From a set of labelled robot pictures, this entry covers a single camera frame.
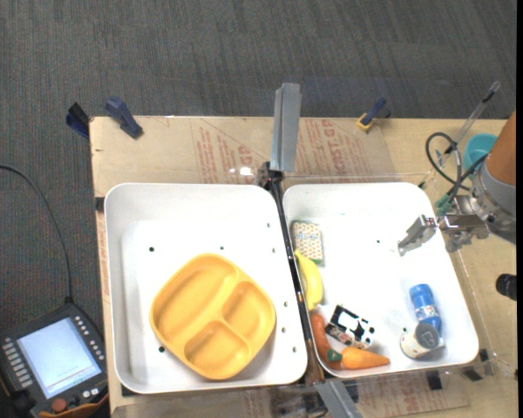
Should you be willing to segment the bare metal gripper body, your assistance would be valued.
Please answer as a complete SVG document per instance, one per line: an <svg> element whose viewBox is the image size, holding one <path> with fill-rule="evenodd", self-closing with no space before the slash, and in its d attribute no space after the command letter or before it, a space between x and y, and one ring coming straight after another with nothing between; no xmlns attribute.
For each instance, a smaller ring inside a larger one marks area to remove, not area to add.
<svg viewBox="0 0 523 418"><path fill-rule="evenodd" d="M457 196L455 207L438 216L439 229L454 239L479 239L494 234L515 238L515 186L475 179L469 195Z"/></svg>

